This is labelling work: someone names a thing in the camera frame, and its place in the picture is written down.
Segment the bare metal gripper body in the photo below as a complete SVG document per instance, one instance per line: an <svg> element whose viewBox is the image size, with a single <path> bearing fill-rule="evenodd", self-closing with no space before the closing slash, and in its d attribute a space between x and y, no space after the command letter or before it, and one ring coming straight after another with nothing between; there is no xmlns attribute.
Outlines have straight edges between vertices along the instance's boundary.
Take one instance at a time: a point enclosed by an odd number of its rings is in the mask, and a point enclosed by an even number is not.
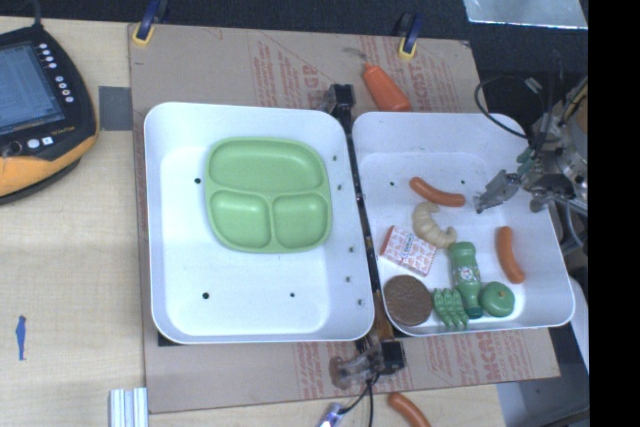
<svg viewBox="0 0 640 427"><path fill-rule="evenodd" d="M541 152L524 175L524 188L531 193L587 201L587 161L578 153Z"/></svg>

